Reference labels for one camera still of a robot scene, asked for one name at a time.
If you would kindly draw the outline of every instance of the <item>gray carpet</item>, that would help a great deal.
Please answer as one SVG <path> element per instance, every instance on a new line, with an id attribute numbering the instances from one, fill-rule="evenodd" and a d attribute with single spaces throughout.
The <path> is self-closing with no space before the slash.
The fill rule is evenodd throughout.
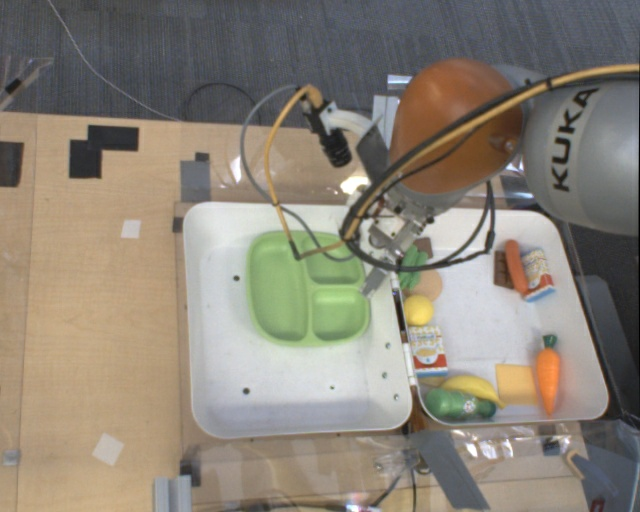
<path id="1" fill-rule="evenodd" d="M 639 60 L 637 0 L 56 0 L 88 60 L 163 113 L 240 122 L 250 102 L 311 82 L 346 108 L 367 109 L 388 73 L 447 57 L 545 74 Z M 12 109 L 155 118 L 94 77 L 45 0 L 0 3 L 0 54 L 54 57 Z M 263 114 L 273 120 L 274 111 Z M 300 118 L 290 123 L 299 124 Z M 638 239 L 573 230 L 587 274 L 604 278 L 638 359 Z"/>

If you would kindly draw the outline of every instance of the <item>white wire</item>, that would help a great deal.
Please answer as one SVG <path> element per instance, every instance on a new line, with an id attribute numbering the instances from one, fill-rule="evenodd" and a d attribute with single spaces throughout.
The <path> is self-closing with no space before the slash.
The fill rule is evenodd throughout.
<path id="1" fill-rule="evenodd" d="M 49 4 L 49 7 L 51 7 L 51 10 L 53 11 L 53 14 L 55 14 L 56 18 L 58 18 L 58 21 L 60 21 L 62 28 L 64 28 L 64 31 L 67 33 L 67 36 L 69 36 L 69 40 L 71 41 L 71 44 L 73 45 L 73 47 L 75 48 L 76 52 L 78 52 L 78 55 L 80 55 L 80 58 L 82 59 L 82 62 L 85 63 L 85 65 L 89 68 L 89 71 L 91 71 L 96 77 L 98 77 L 100 80 L 102 80 L 105 84 L 107 84 L 109 87 L 111 87 L 112 89 L 114 89 L 115 91 L 119 92 L 120 94 L 122 94 L 125 98 L 128 98 L 129 100 L 133 101 L 134 103 L 136 103 L 137 105 L 140 105 L 142 108 L 144 108 L 145 110 L 148 110 L 149 112 L 163 117 L 165 119 L 169 119 L 171 121 L 180 121 L 180 119 L 178 119 L 177 117 L 172 117 L 169 116 L 167 114 L 163 114 L 162 112 L 156 110 L 155 108 L 150 107 L 149 105 L 145 105 L 144 103 L 142 103 L 140 100 L 134 98 L 133 96 L 131 96 L 129 93 L 127 93 L 126 91 L 123 91 L 122 89 L 120 89 L 120 87 L 118 87 L 116 84 L 114 84 L 113 82 L 111 82 L 110 80 L 107 80 L 100 72 L 98 72 L 96 70 L 96 68 L 94 68 L 91 63 L 87 60 L 87 58 L 84 56 L 84 53 L 82 53 L 82 50 L 80 49 L 80 47 L 78 46 L 78 43 L 76 43 L 75 38 L 73 37 L 73 34 L 71 34 L 71 30 L 69 30 L 69 27 L 67 26 L 67 24 L 64 22 L 64 20 L 62 19 L 62 16 L 60 16 L 60 13 L 58 12 L 58 9 L 56 9 L 56 6 L 53 5 L 53 2 L 51 0 L 47 0 L 47 3 Z"/>

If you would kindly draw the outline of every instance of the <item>yellow banana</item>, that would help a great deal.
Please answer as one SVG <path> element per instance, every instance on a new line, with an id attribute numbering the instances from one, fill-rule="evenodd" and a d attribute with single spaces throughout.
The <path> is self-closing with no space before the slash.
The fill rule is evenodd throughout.
<path id="1" fill-rule="evenodd" d="M 504 409 L 505 404 L 498 397 L 498 393 L 491 385 L 491 383 L 481 377 L 475 377 L 473 375 L 458 375 L 457 377 L 451 377 L 445 380 L 440 387 L 449 391 L 462 391 L 463 393 L 469 393 L 477 398 L 483 400 L 490 400 L 494 402 L 500 409 Z"/>

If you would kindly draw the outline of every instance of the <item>white paper square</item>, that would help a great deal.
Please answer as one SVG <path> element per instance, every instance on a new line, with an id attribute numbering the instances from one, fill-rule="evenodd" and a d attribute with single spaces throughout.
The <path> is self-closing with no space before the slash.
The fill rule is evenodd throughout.
<path id="1" fill-rule="evenodd" d="M 125 220 L 120 238 L 140 238 L 141 220 Z"/>
<path id="2" fill-rule="evenodd" d="M 118 441 L 115 437 L 111 437 L 109 434 L 102 434 L 92 455 L 105 464 L 114 466 L 118 457 L 120 457 L 123 447 L 124 443 Z"/>

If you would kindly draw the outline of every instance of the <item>orange carrot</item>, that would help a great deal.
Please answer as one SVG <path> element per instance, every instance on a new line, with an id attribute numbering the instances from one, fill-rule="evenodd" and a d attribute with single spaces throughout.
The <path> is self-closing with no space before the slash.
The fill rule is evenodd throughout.
<path id="1" fill-rule="evenodd" d="M 507 240 L 504 246 L 505 259 L 507 260 L 507 269 L 509 276 L 513 282 L 513 287 L 522 295 L 529 291 L 529 281 L 524 273 L 522 260 L 520 259 L 520 246 L 515 240 Z"/>
<path id="2" fill-rule="evenodd" d="M 538 388 L 544 410 L 551 416 L 555 407 L 558 394 L 558 381 L 560 379 L 560 356 L 554 350 L 558 338 L 553 334 L 543 336 L 544 348 L 538 353 L 536 359 L 536 373 L 538 375 Z"/>

